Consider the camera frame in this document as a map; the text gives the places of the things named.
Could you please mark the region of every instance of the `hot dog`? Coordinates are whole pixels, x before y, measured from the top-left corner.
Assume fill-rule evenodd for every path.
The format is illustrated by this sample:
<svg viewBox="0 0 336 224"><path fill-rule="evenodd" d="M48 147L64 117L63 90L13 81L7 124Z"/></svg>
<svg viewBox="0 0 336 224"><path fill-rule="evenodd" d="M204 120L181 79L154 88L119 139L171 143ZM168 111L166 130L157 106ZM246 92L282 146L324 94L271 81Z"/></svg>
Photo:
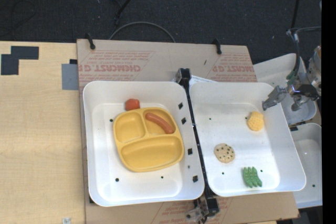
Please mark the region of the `hot dog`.
<svg viewBox="0 0 336 224"><path fill-rule="evenodd" d="M169 125L169 123L158 115L149 112L145 115L145 118L160 126L166 134L172 134L174 132L174 129Z"/></svg>

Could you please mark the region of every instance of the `dark surface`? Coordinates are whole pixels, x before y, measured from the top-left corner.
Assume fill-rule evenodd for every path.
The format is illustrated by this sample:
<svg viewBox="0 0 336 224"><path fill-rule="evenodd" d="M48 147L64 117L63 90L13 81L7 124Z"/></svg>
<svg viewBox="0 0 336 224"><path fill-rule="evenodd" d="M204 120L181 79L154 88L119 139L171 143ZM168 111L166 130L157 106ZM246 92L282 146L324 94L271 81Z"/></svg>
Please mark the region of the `dark surface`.
<svg viewBox="0 0 336 224"><path fill-rule="evenodd" d="M0 0L0 40L75 42L89 32L109 39L119 4L110 0ZM321 0L300 0L296 27L321 26ZM119 27L149 22L176 42L245 45L253 63L296 52L286 30L296 0L131 0ZM300 34L301 56L309 59L321 32ZM172 42L160 28L135 24L113 39Z"/></svg>

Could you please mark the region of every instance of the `cardboard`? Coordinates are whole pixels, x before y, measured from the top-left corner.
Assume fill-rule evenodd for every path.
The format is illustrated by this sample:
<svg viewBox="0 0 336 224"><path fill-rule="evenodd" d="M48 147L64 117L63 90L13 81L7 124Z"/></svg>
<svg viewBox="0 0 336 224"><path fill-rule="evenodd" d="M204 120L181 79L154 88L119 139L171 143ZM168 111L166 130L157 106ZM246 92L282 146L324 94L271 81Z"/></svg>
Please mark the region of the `cardboard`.
<svg viewBox="0 0 336 224"><path fill-rule="evenodd" d="M176 44L141 41L77 40L79 92L83 145L83 172L87 223L165 224L190 223L186 213L193 201L156 202L141 205L100 207L90 202L88 192L86 134L82 92L95 80L172 81L179 68L190 68L200 78L225 82L257 82L246 46ZM235 224L298 217L292 193L218 197L220 212L208 218L210 224Z"/></svg>

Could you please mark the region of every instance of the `tomato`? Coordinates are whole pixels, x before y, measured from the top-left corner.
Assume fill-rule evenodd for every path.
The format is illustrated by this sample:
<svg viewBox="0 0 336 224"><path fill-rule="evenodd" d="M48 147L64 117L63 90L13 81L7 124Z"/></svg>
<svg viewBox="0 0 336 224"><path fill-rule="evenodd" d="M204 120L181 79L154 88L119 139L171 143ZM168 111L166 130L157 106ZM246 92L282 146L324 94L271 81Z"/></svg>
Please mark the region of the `tomato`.
<svg viewBox="0 0 336 224"><path fill-rule="evenodd" d="M127 111L140 108L140 101L138 99L128 99L125 103Z"/></svg>

